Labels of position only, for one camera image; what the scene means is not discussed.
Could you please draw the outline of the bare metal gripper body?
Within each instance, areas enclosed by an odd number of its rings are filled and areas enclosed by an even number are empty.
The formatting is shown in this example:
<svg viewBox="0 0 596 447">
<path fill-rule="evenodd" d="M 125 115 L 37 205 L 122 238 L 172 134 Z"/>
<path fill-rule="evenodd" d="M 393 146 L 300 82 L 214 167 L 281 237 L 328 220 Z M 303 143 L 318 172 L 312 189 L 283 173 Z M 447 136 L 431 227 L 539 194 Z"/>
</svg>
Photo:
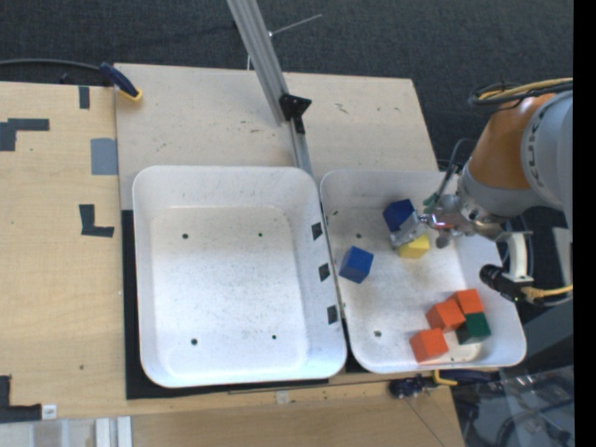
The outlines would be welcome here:
<svg viewBox="0 0 596 447">
<path fill-rule="evenodd" d="M 499 239 L 506 232 L 504 220 L 464 204 L 458 195 L 433 195 L 425 201 L 419 220 L 438 234 L 439 239 L 480 236 Z"/>
</svg>

